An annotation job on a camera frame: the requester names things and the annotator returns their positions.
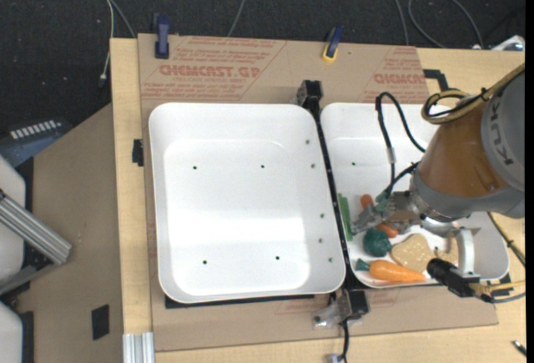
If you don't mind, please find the tan bread slice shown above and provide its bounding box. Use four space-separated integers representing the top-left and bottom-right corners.
390 233 437 274

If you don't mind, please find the dark green broccoli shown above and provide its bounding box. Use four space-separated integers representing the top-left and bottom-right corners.
362 228 393 258

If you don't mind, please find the green flat ridged strip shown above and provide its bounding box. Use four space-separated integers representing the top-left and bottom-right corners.
336 193 355 242

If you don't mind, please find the white plastic tray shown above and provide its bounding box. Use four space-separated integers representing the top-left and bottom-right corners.
320 102 511 290
148 102 348 305

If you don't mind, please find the thin black rod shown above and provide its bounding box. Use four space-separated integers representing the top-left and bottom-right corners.
309 101 355 267

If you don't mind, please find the orange sausage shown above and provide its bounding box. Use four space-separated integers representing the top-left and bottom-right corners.
360 193 400 239

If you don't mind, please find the orange carrot with green top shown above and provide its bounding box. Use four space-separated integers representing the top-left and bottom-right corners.
355 258 427 284

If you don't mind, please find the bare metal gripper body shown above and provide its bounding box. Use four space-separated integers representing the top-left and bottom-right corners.
376 189 481 240

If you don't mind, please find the brown cardboard board red print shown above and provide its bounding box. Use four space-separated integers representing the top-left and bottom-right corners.
137 33 500 352

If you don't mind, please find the black cylinder on white bracket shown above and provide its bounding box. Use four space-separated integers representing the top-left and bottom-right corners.
426 227 481 298

